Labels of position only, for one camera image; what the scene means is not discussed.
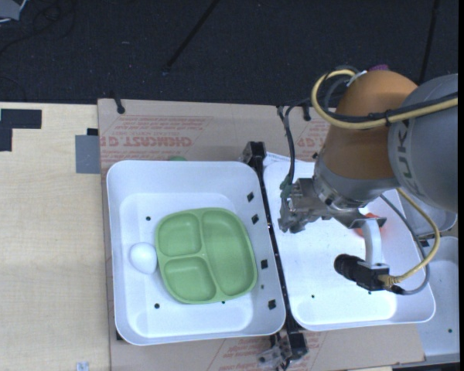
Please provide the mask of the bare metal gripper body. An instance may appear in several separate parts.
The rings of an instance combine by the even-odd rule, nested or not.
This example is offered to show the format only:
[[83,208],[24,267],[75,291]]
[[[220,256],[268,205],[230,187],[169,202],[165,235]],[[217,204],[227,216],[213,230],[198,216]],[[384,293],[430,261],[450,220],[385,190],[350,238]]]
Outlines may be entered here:
[[337,192],[323,179],[297,179],[288,198],[288,224],[306,225],[335,219],[343,225],[362,225],[368,216],[360,212],[364,203]]

